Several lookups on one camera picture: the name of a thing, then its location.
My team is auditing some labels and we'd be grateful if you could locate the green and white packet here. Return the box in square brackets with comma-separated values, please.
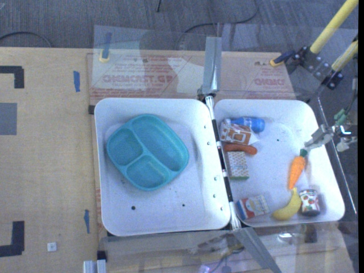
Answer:
[226, 151, 250, 181]

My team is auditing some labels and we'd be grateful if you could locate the white plastic tray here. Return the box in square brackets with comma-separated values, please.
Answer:
[93, 97, 231, 237]
[213, 98, 346, 229]

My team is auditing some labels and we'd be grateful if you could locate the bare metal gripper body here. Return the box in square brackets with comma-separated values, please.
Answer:
[331, 125, 355, 142]

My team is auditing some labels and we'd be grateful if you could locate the red blue white carton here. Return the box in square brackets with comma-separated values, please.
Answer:
[235, 195, 271, 221]

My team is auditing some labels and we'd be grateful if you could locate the yellow banana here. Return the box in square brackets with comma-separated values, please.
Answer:
[272, 187, 303, 221]

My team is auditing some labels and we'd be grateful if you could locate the blue plastic bottle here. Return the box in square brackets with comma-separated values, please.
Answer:
[224, 116, 266, 133]

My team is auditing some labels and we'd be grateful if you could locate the teal divided plate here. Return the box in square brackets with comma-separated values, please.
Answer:
[106, 113, 191, 192]

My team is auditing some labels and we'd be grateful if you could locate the orange sausage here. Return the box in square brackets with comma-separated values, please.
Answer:
[223, 143, 258, 156]

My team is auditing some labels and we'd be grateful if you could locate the thin black and white rod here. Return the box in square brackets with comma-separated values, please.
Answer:
[204, 95, 242, 231]

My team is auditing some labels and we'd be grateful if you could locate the small white and red can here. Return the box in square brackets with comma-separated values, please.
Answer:
[299, 189, 321, 217]

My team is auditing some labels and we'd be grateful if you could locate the orange and white carton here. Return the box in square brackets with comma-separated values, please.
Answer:
[219, 121, 258, 146]

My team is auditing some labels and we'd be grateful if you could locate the brown cardboard board red print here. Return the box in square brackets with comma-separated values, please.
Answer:
[86, 51, 303, 238]

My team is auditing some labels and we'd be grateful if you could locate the orange carrot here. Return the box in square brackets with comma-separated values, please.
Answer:
[287, 148, 309, 191]

